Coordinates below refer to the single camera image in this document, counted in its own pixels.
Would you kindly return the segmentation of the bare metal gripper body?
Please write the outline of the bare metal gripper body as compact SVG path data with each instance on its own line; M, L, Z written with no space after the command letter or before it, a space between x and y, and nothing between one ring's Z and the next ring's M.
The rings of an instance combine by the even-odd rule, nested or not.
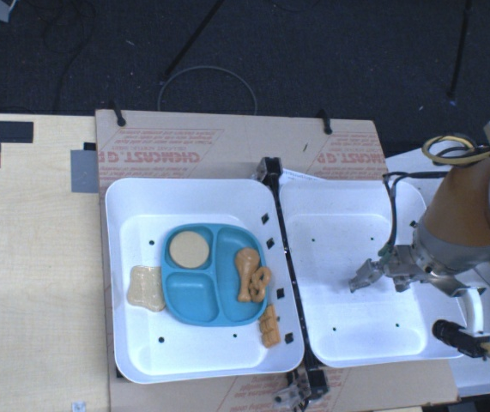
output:
M384 275L392 281L395 276L402 275L412 276L413 282L431 283L433 280L433 276L417 264L417 258L411 245L392 246L380 258L380 263L383 266Z

